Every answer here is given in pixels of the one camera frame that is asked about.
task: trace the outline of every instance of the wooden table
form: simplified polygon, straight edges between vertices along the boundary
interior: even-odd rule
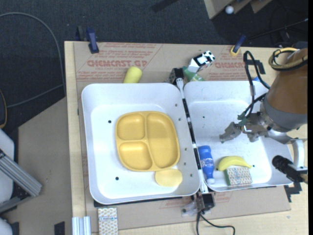
[[[264,80],[271,84],[276,76],[268,65],[268,58],[275,49],[242,47],[242,52],[249,50],[265,66],[266,76]],[[81,140],[79,117],[77,114],[78,100],[76,87],[76,70],[74,56],[74,42],[65,42],[66,59],[66,83],[67,83],[67,111],[68,111],[68,131],[69,131],[69,152],[70,152],[70,172],[71,172],[71,198],[72,198],[72,216],[86,216],[85,192],[83,182],[83,167],[81,156]],[[300,138],[307,137],[307,125],[297,131]],[[224,218],[214,220],[216,225],[233,225],[236,228],[236,234],[290,234],[304,235],[309,233],[308,225],[308,185],[301,183],[302,192],[291,197],[291,210],[276,213],[266,213],[250,216],[240,216],[234,218]],[[179,223],[174,225],[161,225],[146,228],[136,228],[120,230],[119,234],[196,234],[195,222]],[[208,226],[204,221],[200,222],[201,234],[231,234],[231,230],[225,231]]]

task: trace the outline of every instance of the gray carpet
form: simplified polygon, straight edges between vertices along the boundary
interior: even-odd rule
[[[210,20],[203,0],[0,0],[0,14],[24,12],[46,23],[57,39],[75,40],[77,26],[93,27],[98,41],[174,44],[235,44],[308,16],[308,0],[273,0],[257,14],[248,5],[236,15],[222,12]],[[247,40],[244,46],[286,46],[307,41],[308,24]],[[0,18],[0,90],[9,106],[62,84],[60,62],[50,32],[26,16]],[[4,130],[11,132],[64,97],[62,87],[31,102],[9,107]]]

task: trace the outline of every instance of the white tray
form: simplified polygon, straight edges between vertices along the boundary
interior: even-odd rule
[[[198,191],[200,179],[178,88],[167,83],[91,84],[82,92],[82,105],[89,187],[94,200],[116,204],[187,196]],[[154,172],[130,171],[120,162],[115,123],[121,115],[136,111],[160,111],[172,119],[180,147],[180,159],[173,168],[183,176],[178,187],[161,187],[154,180]]]
[[[260,83],[253,82],[256,97],[268,90]],[[229,191],[244,188],[271,187],[292,183],[285,174],[275,169],[271,161],[281,155],[292,161],[287,145],[271,138],[261,137],[250,142],[246,134],[240,134],[233,140],[221,143],[219,134],[231,123],[238,123],[240,115],[251,103],[248,81],[209,81],[191,82],[184,87],[190,118],[197,146],[209,145],[215,168],[225,156],[241,156],[253,167],[250,169],[251,185],[231,186],[226,182],[222,171],[214,171],[215,183],[208,185],[214,191]],[[256,103],[253,112],[260,110]]]

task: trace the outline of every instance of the brown cylinder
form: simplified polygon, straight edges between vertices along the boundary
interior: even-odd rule
[[[292,63],[308,55],[301,49],[286,62]],[[276,110],[292,113],[308,113],[308,65],[290,71],[280,71],[267,94],[268,103]]]

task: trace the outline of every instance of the yellow cup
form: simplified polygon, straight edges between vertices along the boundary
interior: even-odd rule
[[[142,71],[136,66],[131,66],[128,68],[124,82],[123,83],[138,83],[139,80],[141,79],[142,76]]]

